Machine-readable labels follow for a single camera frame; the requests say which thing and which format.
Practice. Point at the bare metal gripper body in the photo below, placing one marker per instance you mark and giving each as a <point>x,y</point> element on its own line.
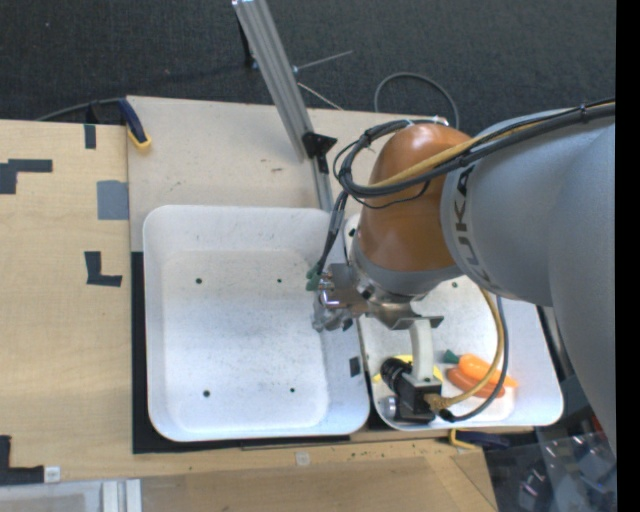
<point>345,292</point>

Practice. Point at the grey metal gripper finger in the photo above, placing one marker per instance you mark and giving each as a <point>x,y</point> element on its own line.
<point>324,316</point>
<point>347,323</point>

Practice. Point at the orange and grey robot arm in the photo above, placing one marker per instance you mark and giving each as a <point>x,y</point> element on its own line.
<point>525,225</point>

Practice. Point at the white plastic tray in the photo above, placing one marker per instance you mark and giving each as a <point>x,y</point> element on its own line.
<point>240,325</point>
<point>530,360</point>

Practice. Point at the yellow banana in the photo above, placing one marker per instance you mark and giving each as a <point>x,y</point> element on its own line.
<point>436,372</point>

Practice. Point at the orange carrot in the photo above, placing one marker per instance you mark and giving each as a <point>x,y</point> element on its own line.
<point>472,366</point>

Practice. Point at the black cylinder on white bracket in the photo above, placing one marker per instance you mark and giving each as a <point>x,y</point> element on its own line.
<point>407,390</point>

